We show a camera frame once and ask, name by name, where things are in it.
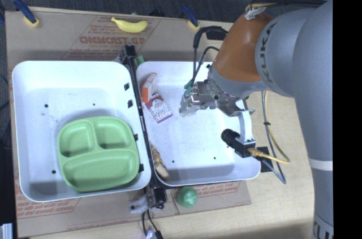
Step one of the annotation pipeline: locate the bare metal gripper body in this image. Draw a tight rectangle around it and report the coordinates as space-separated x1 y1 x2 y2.
194 80 247 117

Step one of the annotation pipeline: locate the red and white packet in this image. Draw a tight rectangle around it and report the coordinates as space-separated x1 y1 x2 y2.
144 93 174 124

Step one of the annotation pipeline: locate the white plastic tray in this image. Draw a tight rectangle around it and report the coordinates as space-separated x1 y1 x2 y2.
135 60 262 188
11 60 153 203

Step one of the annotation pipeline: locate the orange and white carton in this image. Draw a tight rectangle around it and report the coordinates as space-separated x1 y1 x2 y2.
141 72 158 103

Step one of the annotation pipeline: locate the thin black and white rod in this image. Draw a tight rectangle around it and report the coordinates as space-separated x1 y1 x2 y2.
128 56 160 190

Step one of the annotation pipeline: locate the tan bread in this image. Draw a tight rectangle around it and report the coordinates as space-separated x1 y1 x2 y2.
149 141 170 179

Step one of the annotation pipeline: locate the green ball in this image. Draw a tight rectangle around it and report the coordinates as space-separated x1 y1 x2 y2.
176 185 199 208

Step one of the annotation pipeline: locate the yellow banana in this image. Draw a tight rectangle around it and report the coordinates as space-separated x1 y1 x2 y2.
110 16 149 34

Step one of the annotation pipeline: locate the green divided plate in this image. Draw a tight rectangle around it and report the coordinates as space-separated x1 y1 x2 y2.
57 115 141 193

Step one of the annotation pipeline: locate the brown cardboard board red print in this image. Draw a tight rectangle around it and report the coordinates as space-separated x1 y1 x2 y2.
5 6 253 239

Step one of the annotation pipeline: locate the black cylinder on white bracket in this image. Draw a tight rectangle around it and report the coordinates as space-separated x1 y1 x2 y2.
221 99 257 160

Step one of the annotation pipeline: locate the black block with thin wires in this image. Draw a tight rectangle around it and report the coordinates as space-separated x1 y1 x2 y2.
145 186 168 208
123 45 139 64

